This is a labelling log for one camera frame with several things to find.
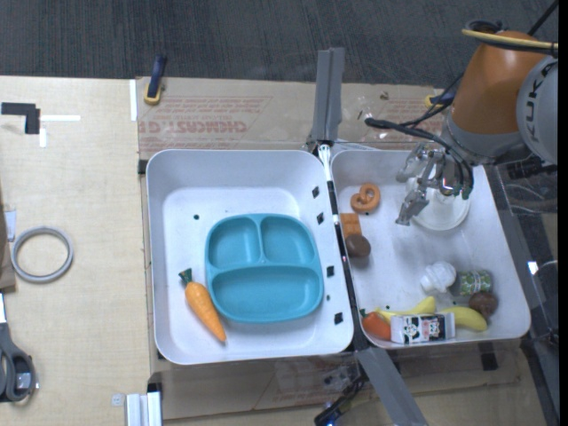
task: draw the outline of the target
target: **white tray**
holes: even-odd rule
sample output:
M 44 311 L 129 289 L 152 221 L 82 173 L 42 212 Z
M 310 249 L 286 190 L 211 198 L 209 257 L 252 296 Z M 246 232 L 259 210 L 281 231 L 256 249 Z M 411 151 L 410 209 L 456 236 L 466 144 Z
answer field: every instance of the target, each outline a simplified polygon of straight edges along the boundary
M 194 365 L 325 355 L 349 345 L 351 309 L 327 181 L 315 156 L 299 150 L 165 150 L 148 163 L 146 184 L 154 334 L 163 357 Z M 319 194 L 314 197 L 316 187 Z M 319 251 L 324 296 L 316 311 L 301 319 L 272 324 L 222 319 L 227 334 L 223 344 L 185 303 L 178 273 L 191 267 L 194 280 L 206 284 L 209 229 L 223 218 L 246 213 L 285 214 L 308 227 Z M 327 276 L 330 266 L 333 276 Z
M 406 151 L 343 151 L 332 161 L 337 204 L 340 212 L 353 212 L 351 196 L 363 183 L 371 182 L 381 190 L 379 207 L 368 216 L 360 215 L 361 232 L 371 243 L 366 260 L 352 258 L 351 275 L 359 308 L 372 311 L 376 307 L 391 311 L 412 308 L 426 294 L 420 286 L 424 267 L 445 260 L 457 270 L 485 268 L 493 274 L 493 292 L 499 307 L 491 316 L 484 332 L 459 327 L 456 337 L 440 345 L 471 341 L 517 338 L 531 325 L 531 314 L 525 300 L 507 239 L 482 167 L 474 168 L 474 188 L 469 198 L 469 214 L 449 231 L 432 231 L 417 223 L 395 224 L 406 196 L 406 186 L 395 180 L 404 166 Z M 450 296 L 437 297 L 438 309 L 451 306 Z M 377 346 L 398 349 L 404 344 L 392 343 L 367 335 Z

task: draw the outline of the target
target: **black floor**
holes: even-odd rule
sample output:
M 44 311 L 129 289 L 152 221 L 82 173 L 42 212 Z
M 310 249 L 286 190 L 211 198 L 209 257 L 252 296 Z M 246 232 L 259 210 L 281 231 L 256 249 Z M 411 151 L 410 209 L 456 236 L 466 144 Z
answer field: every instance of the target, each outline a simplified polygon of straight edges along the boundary
M 528 31 L 554 0 L 0 0 L 0 75 L 314 81 L 346 48 L 344 82 L 449 84 L 473 19 Z M 557 11 L 537 32 L 558 38 Z

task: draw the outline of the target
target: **table surface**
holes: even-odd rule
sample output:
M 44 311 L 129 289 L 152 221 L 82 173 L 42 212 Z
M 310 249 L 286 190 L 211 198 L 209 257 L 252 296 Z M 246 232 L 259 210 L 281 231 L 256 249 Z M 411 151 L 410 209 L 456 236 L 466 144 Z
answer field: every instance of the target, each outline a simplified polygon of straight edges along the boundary
M 0 423 L 123 425 L 113 395 L 146 393 L 150 376 L 138 126 L 130 81 L 0 77 L 3 102 L 35 103 L 47 146 L 23 132 L 23 117 L 0 115 L 0 186 L 4 209 L 17 212 L 16 233 L 38 225 L 64 230 L 74 262 L 48 284 L 18 280 L 4 299 L 13 341 L 34 359 L 40 389 L 24 405 L 0 404 Z M 29 272 L 65 259 L 53 237 L 20 252 Z M 517 353 L 514 383 L 432 393 L 416 401 L 432 424 L 546 424 L 526 358 Z M 322 406 L 168 421 L 208 426 L 313 424 Z M 354 407 L 349 424 L 372 415 L 389 424 L 380 403 Z

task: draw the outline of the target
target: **scissors handle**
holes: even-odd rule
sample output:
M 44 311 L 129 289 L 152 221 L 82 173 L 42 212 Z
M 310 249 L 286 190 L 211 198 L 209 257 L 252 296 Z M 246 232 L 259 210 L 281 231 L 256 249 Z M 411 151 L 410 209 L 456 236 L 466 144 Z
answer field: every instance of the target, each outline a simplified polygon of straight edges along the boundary
M 36 369 L 32 359 L 10 338 L 7 323 L 0 323 L 0 396 L 4 394 L 10 401 L 21 401 L 31 394 L 36 385 Z M 29 373 L 27 388 L 18 387 L 18 374 Z

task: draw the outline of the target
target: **carrot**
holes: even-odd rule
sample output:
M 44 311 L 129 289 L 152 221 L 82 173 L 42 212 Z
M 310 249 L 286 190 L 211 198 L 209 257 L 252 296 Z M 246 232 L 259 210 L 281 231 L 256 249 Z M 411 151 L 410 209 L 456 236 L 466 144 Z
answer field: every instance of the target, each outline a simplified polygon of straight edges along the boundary
M 226 341 L 227 336 L 223 329 L 223 324 L 205 286 L 192 279 L 191 268 L 181 272 L 179 277 L 185 283 L 185 299 L 193 312 L 219 341 Z
M 391 326 L 386 322 L 383 316 L 375 311 L 367 314 L 364 309 L 359 312 L 361 313 L 361 316 L 363 316 L 361 325 L 365 331 L 387 341 L 391 339 Z

